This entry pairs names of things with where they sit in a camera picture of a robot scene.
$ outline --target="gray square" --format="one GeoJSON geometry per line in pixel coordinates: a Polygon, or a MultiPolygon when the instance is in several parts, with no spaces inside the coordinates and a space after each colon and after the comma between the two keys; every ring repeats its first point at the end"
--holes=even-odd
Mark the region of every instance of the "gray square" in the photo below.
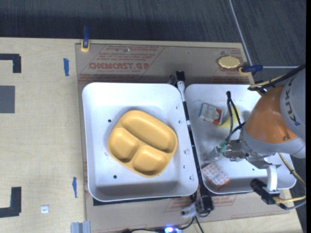
{"type": "Polygon", "coordinates": [[[0,85],[0,113],[15,113],[15,86],[0,85]]]}

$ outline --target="wooden table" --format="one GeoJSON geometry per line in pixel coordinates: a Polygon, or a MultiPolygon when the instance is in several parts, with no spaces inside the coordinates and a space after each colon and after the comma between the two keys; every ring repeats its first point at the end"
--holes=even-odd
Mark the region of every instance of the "wooden table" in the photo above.
{"type": "MultiPolygon", "coordinates": [[[[0,61],[0,85],[15,86],[15,113],[0,114],[0,208],[10,206],[11,187],[22,187],[21,213],[0,218],[2,233],[64,233],[72,222],[86,220],[85,197],[75,198],[72,188],[73,177],[83,180],[76,43],[80,40],[0,38],[0,53],[18,53],[22,61],[22,73],[12,73],[12,61],[0,61]],[[69,60],[69,76],[63,58],[69,60]],[[50,212],[41,213],[41,205],[50,212]]],[[[77,193],[84,194],[82,182],[77,193]]],[[[202,226],[209,233],[302,232],[295,210],[202,226]]],[[[192,225],[185,232],[199,230],[192,225]]]]}

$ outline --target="yellow plate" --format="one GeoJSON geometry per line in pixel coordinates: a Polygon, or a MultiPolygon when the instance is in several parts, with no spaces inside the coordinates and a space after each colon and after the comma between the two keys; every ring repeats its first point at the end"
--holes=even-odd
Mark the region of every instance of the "yellow plate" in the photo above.
{"type": "Polygon", "coordinates": [[[108,139],[110,155],[144,177],[159,175],[177,149],[176,133],[157,118],[139,110],[125,113],[108,139]]]}

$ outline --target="blue marker line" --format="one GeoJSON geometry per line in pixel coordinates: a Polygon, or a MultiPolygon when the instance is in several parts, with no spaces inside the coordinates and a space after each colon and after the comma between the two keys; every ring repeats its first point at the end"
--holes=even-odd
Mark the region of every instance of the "blue marker line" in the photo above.
{"type": "Polygon", "coordinates": [[[73,187],[73,191],[74,191],[74,197],[77,198],[77,178],[73,177],[73,181],[72,181],[72,187],[73,187]]]}
{"type": "Polygon", "coordinates": [[[66,77],[69,76],[69,60],[64,58],[64,71],[66,77]]]}

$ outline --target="white square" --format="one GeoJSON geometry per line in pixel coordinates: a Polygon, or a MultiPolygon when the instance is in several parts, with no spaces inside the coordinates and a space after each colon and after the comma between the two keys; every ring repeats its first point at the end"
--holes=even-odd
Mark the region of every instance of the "white square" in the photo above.
{"type": "Polygon", "coordinates": [[[41,205],[41,213],[49,213],[50,209],[48,205],[41,205]]]}

